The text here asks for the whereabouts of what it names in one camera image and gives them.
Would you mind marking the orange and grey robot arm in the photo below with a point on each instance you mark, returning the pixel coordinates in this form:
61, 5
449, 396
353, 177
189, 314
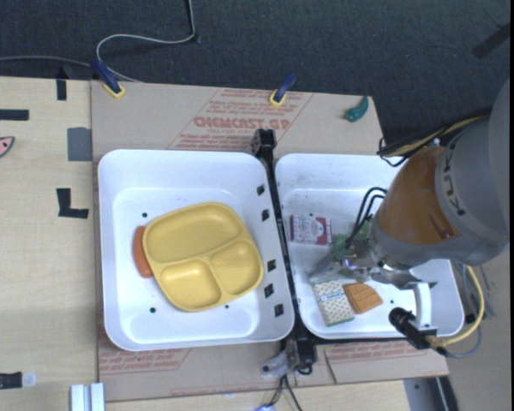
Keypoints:
437, 204

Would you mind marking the orange sausage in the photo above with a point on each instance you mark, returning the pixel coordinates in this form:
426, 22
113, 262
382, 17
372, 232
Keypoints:
139, 255

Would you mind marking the yellow divided plate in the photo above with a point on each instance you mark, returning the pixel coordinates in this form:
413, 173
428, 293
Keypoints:
197, 238

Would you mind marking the orange waffle biscuit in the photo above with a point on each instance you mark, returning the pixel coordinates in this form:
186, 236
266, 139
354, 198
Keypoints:
362, 298

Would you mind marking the teal green toy pepper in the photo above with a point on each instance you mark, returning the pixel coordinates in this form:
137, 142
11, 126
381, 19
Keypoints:
354, 111

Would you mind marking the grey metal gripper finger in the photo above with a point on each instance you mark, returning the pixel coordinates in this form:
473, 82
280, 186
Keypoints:
396, 279
325, 267

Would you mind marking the pink and red carton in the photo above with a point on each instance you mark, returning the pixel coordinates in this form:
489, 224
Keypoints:
310, 229

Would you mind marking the black cylinder on white bracket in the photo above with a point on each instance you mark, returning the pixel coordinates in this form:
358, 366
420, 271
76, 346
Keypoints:
422, 298

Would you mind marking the brown cardboard board red print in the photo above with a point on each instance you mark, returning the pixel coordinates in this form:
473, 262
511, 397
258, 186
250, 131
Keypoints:
163, 114

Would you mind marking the white plastic tray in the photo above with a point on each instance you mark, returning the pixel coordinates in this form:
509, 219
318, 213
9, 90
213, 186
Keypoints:
325, 178
188, 169

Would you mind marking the yellow patterned packet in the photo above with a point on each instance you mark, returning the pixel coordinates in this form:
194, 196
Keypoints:
332, 304

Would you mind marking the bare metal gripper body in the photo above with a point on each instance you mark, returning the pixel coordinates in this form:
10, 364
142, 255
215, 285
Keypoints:
364, 264

